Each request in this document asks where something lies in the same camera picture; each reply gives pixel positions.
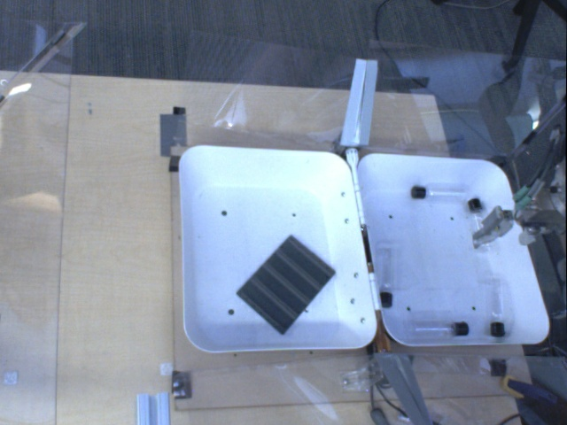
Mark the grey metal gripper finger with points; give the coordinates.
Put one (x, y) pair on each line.
(494, 230)

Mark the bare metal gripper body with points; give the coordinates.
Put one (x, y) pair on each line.
(540, 220)

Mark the clear vial with black cap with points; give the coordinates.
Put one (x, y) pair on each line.
(460, 328)
(418, 191)
(386, 299)
(497, 329)
(475, 204)

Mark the white plastic tray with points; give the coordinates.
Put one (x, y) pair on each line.
(434, 259)
(248, 180)

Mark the thin black and white rod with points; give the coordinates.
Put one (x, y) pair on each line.
(355, 184)

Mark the dark grey ribbed rectangular plate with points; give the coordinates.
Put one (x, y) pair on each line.
(285, 285)

